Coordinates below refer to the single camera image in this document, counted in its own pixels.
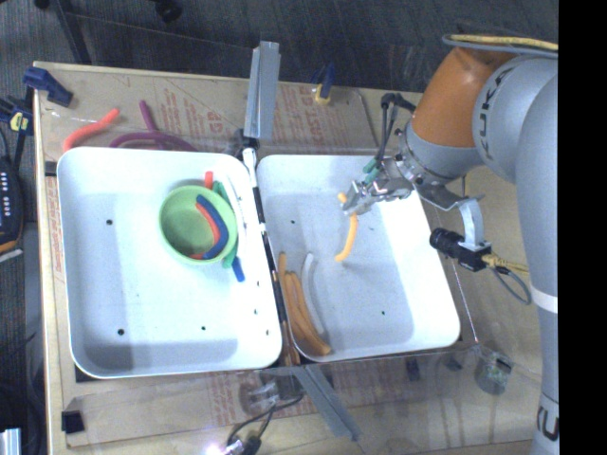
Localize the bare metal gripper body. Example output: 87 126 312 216
364 153 429 204

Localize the yellow-orange foam tube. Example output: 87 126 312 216
333 191 360 264

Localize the white plastic tray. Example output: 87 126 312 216
55 145 285 380
255 153 463 365

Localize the thin black and white rod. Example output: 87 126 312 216
241 146 303 367

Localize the orange foam tube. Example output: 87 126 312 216
290 270 334 354
283 271 329 356
277 251 305 346

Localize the red foam tube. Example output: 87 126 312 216
190 201 223 262

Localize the green bowl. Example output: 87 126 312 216
157 184 240 266

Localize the brown cardboard board red print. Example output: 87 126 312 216
33 61 545 450

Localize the purple foam tube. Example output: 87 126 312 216
107 99 199 153

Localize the black cylinder on white bracket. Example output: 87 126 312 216
429 198 494 274

